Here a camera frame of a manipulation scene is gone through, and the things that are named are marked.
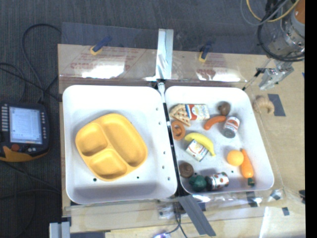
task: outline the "toy carrot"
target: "toy carrot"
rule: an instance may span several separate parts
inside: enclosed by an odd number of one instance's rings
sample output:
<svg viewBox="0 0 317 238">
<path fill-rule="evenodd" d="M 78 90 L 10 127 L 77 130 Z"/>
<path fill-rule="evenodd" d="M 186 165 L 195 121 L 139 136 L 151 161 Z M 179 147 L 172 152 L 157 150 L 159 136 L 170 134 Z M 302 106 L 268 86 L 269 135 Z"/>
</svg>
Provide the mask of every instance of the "toy carrot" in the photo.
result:
<svg viewBox="0 0 317 238">
<path fill-rule="evenodd" d="M 241 164 L 241 173 L 244 178 L 248 179 L 248 185 L 254 186 L 254 180 L 252 179 L 254 175 L 253 167 L 248 157 L 248 154 L 245 149 L 242 149 L 241 152 L 243 153 L 243 162 Z"/>
<path fill-rule="evenodd" d="M 210 118 L 204 124 L 204 129 L 205 130 L 209 130 L 211 128 L 211 126 L 213 126 L 215 123 L 222 122 L 222 121 L 226 121 L 226 117 L 225 116 L 216 116 L 216 117 Z"/>
</svg>

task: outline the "croissant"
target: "croissant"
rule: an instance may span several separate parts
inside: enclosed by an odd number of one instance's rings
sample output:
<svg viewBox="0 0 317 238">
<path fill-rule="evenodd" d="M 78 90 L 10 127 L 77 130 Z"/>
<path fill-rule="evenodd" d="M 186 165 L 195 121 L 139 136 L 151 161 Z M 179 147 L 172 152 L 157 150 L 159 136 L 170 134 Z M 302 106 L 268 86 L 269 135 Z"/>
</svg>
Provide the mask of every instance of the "croissant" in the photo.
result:
<svg viewBox="0 0 317 238">
<path fill-rule="evenodd" d="M 259 96 L 253 101 L 253 109 L 256 112 L 261 113 L 261 108 L 266 108 L 269 115 L 273 114 L 275 110 L 273 102 L 264 96 Z"/>
</svg>

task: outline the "blue clamp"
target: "blue clamp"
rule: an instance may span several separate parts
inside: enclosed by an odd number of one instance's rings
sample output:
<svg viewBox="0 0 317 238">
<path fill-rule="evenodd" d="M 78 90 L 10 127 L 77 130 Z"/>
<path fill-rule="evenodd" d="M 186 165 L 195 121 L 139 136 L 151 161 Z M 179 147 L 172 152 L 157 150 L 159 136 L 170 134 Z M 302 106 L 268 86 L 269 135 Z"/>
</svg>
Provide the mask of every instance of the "blue clamp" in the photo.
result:
<svg viewBox="0 0 317 238">
<path fill-rule="evenodd" d="M 202 47 L 200 55 L 199 55 L 199 61 L 205 62 L 207 58 L 207 54 L 209 49 L 211 48 L 211 41 L 207 41 L 206 45 Z"/>
<path fill-rule="evenodd" d="M 90 53 L 94 56 L 99 54 L 102 51 L 102 47 L 106 46 L 111 40 L 112 40 L 111 36 L 104 37 L 96 45 L 90 48 Z"/>
</svg>

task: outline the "gray carpet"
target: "gray carpet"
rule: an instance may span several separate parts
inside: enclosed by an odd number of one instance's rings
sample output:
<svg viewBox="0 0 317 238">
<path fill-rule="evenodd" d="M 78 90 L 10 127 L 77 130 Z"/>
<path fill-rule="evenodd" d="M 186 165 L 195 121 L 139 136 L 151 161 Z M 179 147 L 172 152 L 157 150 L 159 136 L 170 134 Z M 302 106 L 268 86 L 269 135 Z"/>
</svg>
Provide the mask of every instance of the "gray carpet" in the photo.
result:
<svg viewBox="0 0 317 238">
<path fill-rule="evenodd" d="M 264 16 L 265 3 L 266 0 L 250 0 L 259 16 Z M 245 2 L 243 11 L 249 21 L 257 23 Z M 199 51 L 211 40 L 211 51 L 215 53 L 264 54 L 258 46 L 257 27 L 242 17 L 240 0 L 0 0 L 0 62 L 16 66 L 28 81 L 23 94 L 24 81 L 0 70 L 0 101 L 18 101 L 21 96 L 22 102 L 38 101 L 41 91 L 33 84 L 39 83 L 21 49 L 23 33 L 39 23 L 71 33 L 67 28 L 71 24 L 65 22 L 153 31 L 174 29 L 175 50 Z M 138 47 L 155 48 L 156 40 L 145 37 L 138 42 Z M 76 35 L 68 41 L 74 40 L 84 42 L 84 38 Z M 58 81 L 52 81 L 58 71 L 57 44 L 62 42 L 61 34 L 45 25 L 30 29 L 25 36 L 27 57 L 42 86 L 50 86 L 44 105 L 50 117 L 52 147 L 46 156 L 34 161 L 12 163 L 11 167 L 0 162 L 0 197 L 11 195 L 0 199 L 0 237 L 47 238 L 49 223 L 61 221 L 58 193 L 41 191 L 16 197 L 14 193 L 32 188 L 53 190 L 34 178 L 60 189 L 59 114 L 55 99 Z M 0 67 L 20 75 L 10 65 Z M 12 167 L 25 170 L 32 177 Z"/>
</svg>

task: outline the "brown egg-shaped object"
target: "brown egg-shaped object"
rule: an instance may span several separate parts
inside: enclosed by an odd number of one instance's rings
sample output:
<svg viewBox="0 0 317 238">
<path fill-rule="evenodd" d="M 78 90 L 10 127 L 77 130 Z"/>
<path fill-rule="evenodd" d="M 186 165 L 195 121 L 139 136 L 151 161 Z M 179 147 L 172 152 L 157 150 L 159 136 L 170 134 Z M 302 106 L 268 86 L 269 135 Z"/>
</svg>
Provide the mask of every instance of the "brown egg-shaped object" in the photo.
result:
<svg viewBox="0 0 317 238">
<path fill-rule="evenodd" d="M 221 115 L 227 116 L 230 112 L 230 104 L 228 102 L 223 102 L 219 107 L 218 110 L 220 111 Z"/>
<path fill-rule="evenodd" d="M 194 174 L 194 168 L 187 162 L 183 162 L 179 165 L 179 174 L 181 177 L 189 178 Z"/>
</svg>

